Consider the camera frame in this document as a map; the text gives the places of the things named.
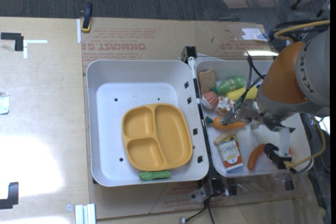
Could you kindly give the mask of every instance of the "yellow divided plate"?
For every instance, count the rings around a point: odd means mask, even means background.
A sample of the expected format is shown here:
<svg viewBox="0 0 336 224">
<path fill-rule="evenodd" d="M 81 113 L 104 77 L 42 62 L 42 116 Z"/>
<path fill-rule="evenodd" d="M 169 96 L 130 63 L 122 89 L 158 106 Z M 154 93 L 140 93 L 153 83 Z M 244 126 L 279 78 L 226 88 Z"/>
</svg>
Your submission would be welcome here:
<svg viewBox="0 0 336 224">
<path fill-rule="evenodd" d="M 129 110 L 122 136 L 131 164 L 142 171 L 160 171 L 186 164 L 193 152 L 183 113 L 171 104 L 149 104 Z"/>
</svg>

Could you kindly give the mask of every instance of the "orange toy carrot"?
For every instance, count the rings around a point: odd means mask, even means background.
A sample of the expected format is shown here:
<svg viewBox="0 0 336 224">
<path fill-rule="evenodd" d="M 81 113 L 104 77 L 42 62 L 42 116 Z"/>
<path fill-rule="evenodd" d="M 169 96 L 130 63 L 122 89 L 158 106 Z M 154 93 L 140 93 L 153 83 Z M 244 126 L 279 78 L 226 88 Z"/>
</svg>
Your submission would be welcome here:
<svg viewBox="0 0 336 224">
<path fill-rule="evenodd" d="M 209 117 L 205 118 L 205 123 L 212 124 L 214 128 L 216 129 L 232 129 L 232 128 L 238 128 L 238 127 L 244 127 L 246 124 L 244 122 L 237 121 L 235 123 L 228 123 L 226 125 L 222 125 L 220 120 L 223 117 L 217 116 L 214 119 L 211 119 Z"/>
</svg>

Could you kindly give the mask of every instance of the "green toy vegetable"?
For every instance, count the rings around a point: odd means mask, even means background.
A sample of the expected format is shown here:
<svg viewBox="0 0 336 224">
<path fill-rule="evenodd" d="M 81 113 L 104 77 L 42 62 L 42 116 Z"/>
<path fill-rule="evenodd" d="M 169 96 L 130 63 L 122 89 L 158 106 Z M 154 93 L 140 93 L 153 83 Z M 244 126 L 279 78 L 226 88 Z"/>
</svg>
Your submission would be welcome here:
<svg viewBox="0 0 336 224">
<path fill-rule="evenodd" d="M 142 172 L 140 173 L 139 177 L 142 180 L 153 180 L 153 179 L 171 177 L 171 175 L 172 173 L 170 171 L 164 170 L 164 171 L 157 171 L 157 172 Z"/>
</svg>

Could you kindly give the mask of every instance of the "black cable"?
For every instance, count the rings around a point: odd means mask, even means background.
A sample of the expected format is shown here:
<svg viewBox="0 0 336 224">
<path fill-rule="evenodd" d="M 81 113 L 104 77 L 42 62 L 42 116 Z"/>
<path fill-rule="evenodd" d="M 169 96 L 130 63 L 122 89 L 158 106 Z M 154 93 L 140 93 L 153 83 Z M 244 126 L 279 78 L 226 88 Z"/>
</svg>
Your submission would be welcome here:
<svg viewBox="0 0 336 224">
<path fill-rule="evenodd" d="M 286 37 L 289 37 L 293 40 L 293 42 L 298 42 L 298 41 L 302 41 L 302 38 L 297 36 L 297 35 L 292 35 L 292 34 L 287 34 L 286 33 Z"/>
<path fill-rule="evenodd" d="M 185 223 L 189 222 L 194 217 L 197 217 L 198 215 L 200 215 L 201 213 L 203 213 L 206 209 L 208 209 L 210 217 L 211 217 L 211 221 L 212 221 L 213 224 L 215 224 L 215 220 L 214 220 L 214 218 L 212 216 L 212 213 L 211 213 L 211 210 L 210 210 L 210 199 L 211 199 L 211 196 L 208 197 L 205 201 L 203 201 L 203 209 L 201 209 L 199 212 L 197 212 L 196 214 L 192 215 L 191 217 L 188 217 L 185 220 Z"/>
<path fill-rule="evenodd" d="M 252 88 L 254 85 L 256 85 L 259 81 L 260 81 L 260 77 L 258 78 L 258 79 L 256 79 L 252 84 L 251 84 L 251 87 L 250 88 Z"/>
<path fill-rule="evenodd" d="M 304 171 L 307 171 L 308 168 L 310 167 L 311 163 L 313 162 L 313 159 L 310 159 L 309 161 L 309 164 L 302 170 L 295 170 L 294 168 L 290 168 L 289 171 L 292 173 L 292 174 L 301 174 L 303 173 Z"/>
<path fill-rule="evenodd" d="M 326 3 L 323 5 L 323 7 L 319 10 L 319 12 L 316 14 L 316 18 L 319 18 L 322 16 L 322 14 L 326 11 L 328 6 L 330 5 L 330 0 L 327 0 Z"/>
<path fill-rule="evenodd" d="M 185 223 L 189 222 L 190 220 L 192 220 L 194 217 L 197 217 L 198 215 L 200 215 L 201 213 L 203 213 L 205 211 L 205 209 L 207 208 L 207 201 L 209 201 L 210 198 L 207 198 L 204 202 L 203 202 L 203 209 L 200 210 L 199 212 L 197 212 L 196 214 L 192 215 L 191 217 L 188 217 L 185 220 Z"/>
<path fill-rule="evenodd" d="M 211 221 L 213 224 L 215 224 L 215 220 L 214 220 L 214 217 L 212 216 L 212 213 L 211 213 L 211 210 L 210 210 L 210 203 L 208 202 L 208 211 L 209 211 L 209 215 L 211 217 Z"/>
<path fill-rule="evenodd" d="M 253 65 L 252 57 L 248 53 L 247 53 L 247 62 L 248 62 L 248 65 L 249 65 L 249 74 L 248 74 L 248 85 L 246 85 L 246 90 L 248 91 L 250 89 L 250 85 L 251 85 L 252 65 Z"/>
<path fill-rule="evenodd" d="M 260 74 L 259 71 L 256 69 L 256 67 L 255 67 L 254 64 L 253 64 L 252 56 L 249 55 L 249 54 L 247 55 L 247 62 L 248 62 L 248 64 L 250 65 L 250 67 L 253 68 L 253 70 L 255 71 L 255 73 L 258 74 L 258 76 L 259 76 L 261 79 L 264 79 L 264 78 L 265 78 L 265 76 L 262 75 L 262 74 Z"/>
</svg>

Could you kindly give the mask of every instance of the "black clamp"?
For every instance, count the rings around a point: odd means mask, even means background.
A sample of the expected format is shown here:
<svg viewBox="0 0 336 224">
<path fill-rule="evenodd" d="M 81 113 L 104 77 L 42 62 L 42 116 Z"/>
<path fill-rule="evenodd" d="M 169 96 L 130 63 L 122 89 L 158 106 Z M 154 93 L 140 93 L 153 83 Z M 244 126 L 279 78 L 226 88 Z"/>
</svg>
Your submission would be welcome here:
<svg viewBox="0 0 336 224">
<path fill-rule="evenodd" d="M 287 169 L 284 161 L 291 162 L 292 156 L 291 155 L 279 155 L 279 148 L 274 146 L 271 143 L 268 143 L 264 146 L 264 153 L 266 156 L 273 162 L 274 166 L 278 169 Z"/>
<path fill-rule="evenodd" d="M 186 46 L 183 48 L 183 51 L 181 53 L 181 61 L 188 64 L 189 57 L 194 57 L 195 59 L 197 58 L 196 47 Z"/>
<path fill-rule="evenodd" d="M 0 199 L 0 209 L 12 209 L 19 203 L 19 182 L 9 183 L 7 199 Z"/>
<path fill-rule="evenodd" d="M 15 51 L 23 51 L 23 36 L 20 33 L 1 33 L 1 39 L 15 40 Z"/>
<path fill-rule="evenodd" d="M 85 17 L 81 25 L 81 30 L 84 33 L 87 33 L 90 31 L 91 15 L 92 15 L 92 3 L 89 2 L 88 4 L 86 4 Z"/>
</svg>

